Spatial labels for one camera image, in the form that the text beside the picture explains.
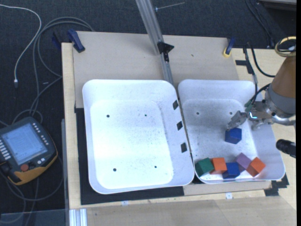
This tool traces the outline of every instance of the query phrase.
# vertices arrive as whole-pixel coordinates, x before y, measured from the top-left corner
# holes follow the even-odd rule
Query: black mat
[[[93,188],[90,186],[88,178],[84,109],[76,109],[75,112],[77,120],[77,139],[79,151],[80,200],[82,205],[104,202],[184,196],[184,190],[182,186],[139,190],[133,192],[106,195],[99,194],[96,191],[94,191]]]

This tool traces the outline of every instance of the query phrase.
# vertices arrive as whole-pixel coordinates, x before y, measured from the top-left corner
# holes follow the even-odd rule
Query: dark blue cube
[[[226,162],[227,171],[222,174],[223,179],[236,178],[240,175],[237,162]]]
[[[226,131],[225,141],[230,142],[232,144],[237,144],[241,141],[241,128],[233,128],[231,130]]]

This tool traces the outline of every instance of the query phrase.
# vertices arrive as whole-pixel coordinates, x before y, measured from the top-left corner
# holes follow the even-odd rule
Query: metal pole
[[[158,43],[164,42],[164,40],[152,2],[151,0],[136,0],[136,3],[140,11],[142,20],[144,22],[146,31],[150,37],[150,41],[153,44],[154,50],[156,54],[161,55],[161,64],[162,64],[164,79],[169,83],[171,83],[172,85],[174,85],[169,61],[168,59],[167,60],[165,59],[166,57],[164,56],[164,53],[162,51],[159,51],[158,49]]]

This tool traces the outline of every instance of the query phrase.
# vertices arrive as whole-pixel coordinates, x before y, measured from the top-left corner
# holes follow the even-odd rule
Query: metal bracket
[[[174,48],[174,46],[161,41],[157,44],[157,46],[159,53],[163,53],[165,62],[169,62],[168,53]]]

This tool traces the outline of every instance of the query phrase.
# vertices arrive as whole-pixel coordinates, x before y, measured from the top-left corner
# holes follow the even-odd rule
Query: wooden block
[[[209,158],[202,159],[195,164],[196,172],[198,176],[202,176],[203,174],[214,170],[214,166],[211,163]]]
[[[253,161],[251,161],[250,165],[246,169],[252,177],[257,176],[263,169],[265,168],[265,164],[258,158],[255,157]]]
[[[236,157],[235,161],[238,163],[239,171],[243,172],[248,168],[252,160],[245,154],[241,153]]]
[[[225,141],[232,144],[237,144],[238,142],[240,142],[241,137],[242,137],[241,128],[232,128],[231,130],[227,130],[225,132]]]
[[[222,174],[227,170],[226,161],[223,157],[214,157],[211,159],[211,163],[214,166],[214,170],[210,174]]]
[[[227,162],[227,171],[222,174],[223,179],[236,178],[240,175],[237,162]]]

